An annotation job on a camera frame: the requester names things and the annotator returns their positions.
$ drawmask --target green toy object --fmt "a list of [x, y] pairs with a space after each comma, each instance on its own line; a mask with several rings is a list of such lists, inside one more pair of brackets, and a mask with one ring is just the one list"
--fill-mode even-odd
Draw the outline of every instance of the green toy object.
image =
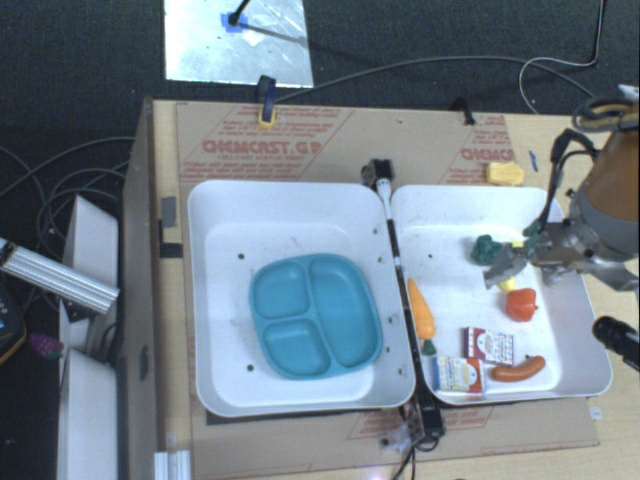
[[491, 235], [481, 235], [476, 239], [476, 243], [471, 251], [471, 258], [479, 265], [493, 265], [503, 245], [491, 238]]

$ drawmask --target red and white box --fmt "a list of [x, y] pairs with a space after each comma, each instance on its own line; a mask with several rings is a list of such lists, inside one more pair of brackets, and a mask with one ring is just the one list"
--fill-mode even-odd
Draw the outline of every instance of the red and white box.
[[433, 358], [436, 391], [482, 393], [484, 370], [482, 361], [458, 357]]
[[464, 330], [464, 355], [489, 364], [513, 366], [513, 336], [480, 327]]

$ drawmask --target aluminum sheet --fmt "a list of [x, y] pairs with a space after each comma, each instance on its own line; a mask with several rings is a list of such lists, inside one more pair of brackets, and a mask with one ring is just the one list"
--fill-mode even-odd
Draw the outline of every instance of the aluminum sheet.
[[251, 0], [242, 27], [224, 15], [242, 0], [165, 0], [168, 80], [313, 87], [302, 0]]

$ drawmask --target blue divided plate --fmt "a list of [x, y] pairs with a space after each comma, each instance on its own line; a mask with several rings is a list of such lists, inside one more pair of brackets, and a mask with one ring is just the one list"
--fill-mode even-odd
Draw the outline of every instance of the blue divided plate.
[[335, 254], [271, 263], [251, 280], [262, 351], [278, 373], [319, 379], [351, 372], [380, 353], [378, 311], [362, 272]]

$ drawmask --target toy sausage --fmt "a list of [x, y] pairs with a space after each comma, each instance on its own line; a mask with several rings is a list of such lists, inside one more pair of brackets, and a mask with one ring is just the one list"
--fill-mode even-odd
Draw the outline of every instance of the toy sausage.
[[546, 361], [542, 356], [535, 356], [524, 364], [516, 367], [496, 366], [491, 376], [500, 382], [518, 382], [533, 377], [544, 368]]

